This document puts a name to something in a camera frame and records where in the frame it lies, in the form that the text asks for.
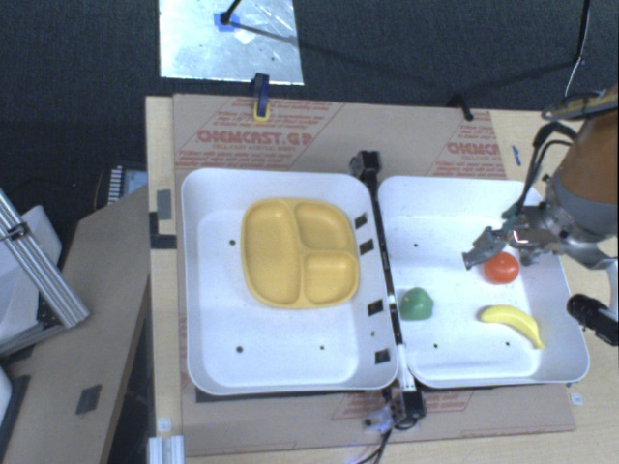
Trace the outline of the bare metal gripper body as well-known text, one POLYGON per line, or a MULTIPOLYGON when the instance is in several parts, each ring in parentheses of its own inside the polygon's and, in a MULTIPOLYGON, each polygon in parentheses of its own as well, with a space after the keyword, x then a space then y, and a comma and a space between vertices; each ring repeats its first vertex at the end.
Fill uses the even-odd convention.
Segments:
POLYGON ((517 208, 502 214, 510 246, 537 244, 545 253, 566 255, 587 269, 606 269, 617 258, 601 251, 599 243, 617 234, 617 212, 605 204, 584 203, 567 208, 556 200, 517 208))

